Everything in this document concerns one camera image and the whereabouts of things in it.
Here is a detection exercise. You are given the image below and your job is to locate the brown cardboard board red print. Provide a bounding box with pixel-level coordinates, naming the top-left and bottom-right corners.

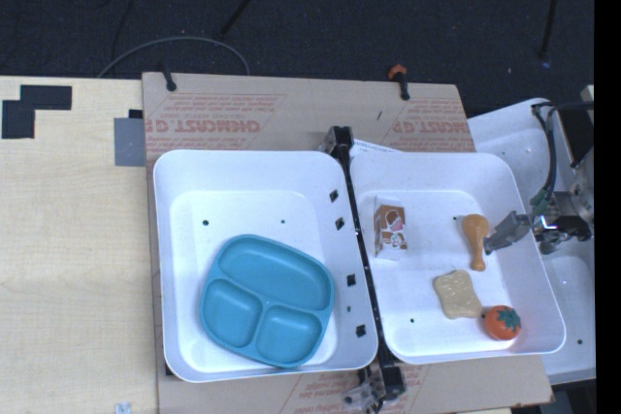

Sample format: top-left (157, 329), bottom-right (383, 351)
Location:
top-left (141, 71), bottom-right (555, 414)

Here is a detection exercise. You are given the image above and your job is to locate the white plastic tray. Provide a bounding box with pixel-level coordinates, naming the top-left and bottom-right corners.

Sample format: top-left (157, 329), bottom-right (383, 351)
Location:
top-left (152, 148), bottom-right (379, 384)
top-left (347, 151), bottom-right (568, 366)

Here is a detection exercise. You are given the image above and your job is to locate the tan toy chicken drumstick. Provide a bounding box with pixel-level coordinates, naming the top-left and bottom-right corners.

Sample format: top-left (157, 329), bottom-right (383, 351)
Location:
top-left (460, 213), bottom-right (491, 272)

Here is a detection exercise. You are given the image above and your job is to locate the cream toy biscuit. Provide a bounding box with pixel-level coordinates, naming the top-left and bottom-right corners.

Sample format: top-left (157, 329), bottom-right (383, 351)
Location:
top-left (432, 269), bottom-right (484, 321)

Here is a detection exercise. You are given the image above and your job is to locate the orange toy tomato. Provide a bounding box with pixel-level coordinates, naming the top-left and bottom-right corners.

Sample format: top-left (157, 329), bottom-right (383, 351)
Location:
top-left (481, 303), bottom-right (523, 342)

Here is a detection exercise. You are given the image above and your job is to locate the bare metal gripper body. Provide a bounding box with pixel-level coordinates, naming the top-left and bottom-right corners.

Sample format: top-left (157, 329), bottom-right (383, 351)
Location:
top-left (532, 169), bottom-right (595, 256)

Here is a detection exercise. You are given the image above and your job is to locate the blue divided plate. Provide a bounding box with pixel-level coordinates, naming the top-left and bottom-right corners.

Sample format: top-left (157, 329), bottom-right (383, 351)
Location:
top-left (198, 234), bottom-right (337, 369)

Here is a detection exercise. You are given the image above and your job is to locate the black block with thin wires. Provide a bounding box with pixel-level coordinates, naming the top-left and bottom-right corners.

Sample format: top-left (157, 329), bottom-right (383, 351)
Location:
top-left (320, 125), bottom-right (354, 157)
top-left (376, 364), bottom-right (407, 402)

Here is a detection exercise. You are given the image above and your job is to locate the brown and white carton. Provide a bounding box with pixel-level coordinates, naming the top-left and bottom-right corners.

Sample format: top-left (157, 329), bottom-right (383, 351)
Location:
top-left (372, 194), bottom-right (409, 262)

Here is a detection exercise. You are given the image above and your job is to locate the thin black rod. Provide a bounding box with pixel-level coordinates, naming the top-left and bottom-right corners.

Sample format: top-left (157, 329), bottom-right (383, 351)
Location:
top-left (338, 144), bottom-right (395, 372)

